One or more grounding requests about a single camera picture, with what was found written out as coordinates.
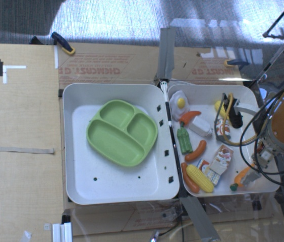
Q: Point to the white plastic tray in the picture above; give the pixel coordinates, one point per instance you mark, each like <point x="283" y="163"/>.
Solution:
<point x="116" y="185"/>
<point x="242" y="140"/>

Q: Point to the green asparagus bundle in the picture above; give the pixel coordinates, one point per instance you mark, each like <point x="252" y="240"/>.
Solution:
<point x="184" y="141"/>

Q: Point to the white plastic bottle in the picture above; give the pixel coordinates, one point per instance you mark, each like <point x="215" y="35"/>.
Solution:
<point x="199" y="126"/>

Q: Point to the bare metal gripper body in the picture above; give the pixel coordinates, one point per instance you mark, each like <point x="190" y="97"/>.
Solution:
<point x="264" y="157"/>

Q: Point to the white and yellow fried egg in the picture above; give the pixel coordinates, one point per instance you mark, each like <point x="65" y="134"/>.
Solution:
<point x="178" y="110"/>

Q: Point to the small blue and white carton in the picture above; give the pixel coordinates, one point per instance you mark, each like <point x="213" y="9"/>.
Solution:
<point x="211" y="174"/>

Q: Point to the small yellow corn cob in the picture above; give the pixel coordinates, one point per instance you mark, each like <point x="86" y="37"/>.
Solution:
<point x="220" y="107"/>

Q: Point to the white and orange carton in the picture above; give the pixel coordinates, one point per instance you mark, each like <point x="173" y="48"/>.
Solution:
<point x="221" y="161"/>

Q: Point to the red and white can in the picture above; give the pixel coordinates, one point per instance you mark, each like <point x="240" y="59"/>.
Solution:
<point x="225" y="130"/>

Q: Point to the large yellow corn cob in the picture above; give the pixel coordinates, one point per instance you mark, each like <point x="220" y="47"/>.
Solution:
<point x="200" y="178"/>

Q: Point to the green divided plate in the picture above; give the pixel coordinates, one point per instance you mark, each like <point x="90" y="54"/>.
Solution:
<point x="111" y="137"/>

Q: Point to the orange carrot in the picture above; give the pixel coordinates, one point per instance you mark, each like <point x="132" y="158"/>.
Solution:
<point x="240" y="178"/>

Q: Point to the black cylinder on white bracket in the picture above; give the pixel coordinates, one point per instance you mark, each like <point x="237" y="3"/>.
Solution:
<point x="235" y="115"/>

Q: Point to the brown cardboard board red print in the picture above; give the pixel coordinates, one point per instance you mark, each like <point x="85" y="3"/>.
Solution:
<point x="101" y="69"/>

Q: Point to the orange chili pepper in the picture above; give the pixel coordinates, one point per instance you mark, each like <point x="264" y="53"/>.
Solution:
<point x="189" y="115"/>

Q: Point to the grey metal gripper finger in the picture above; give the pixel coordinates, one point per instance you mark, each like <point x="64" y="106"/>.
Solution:
<point x="252" y="177"/>

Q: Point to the orange sausage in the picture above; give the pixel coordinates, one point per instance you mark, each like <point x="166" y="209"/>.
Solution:
<point x="196" y="151"/>
<point x="190" y="181"/>

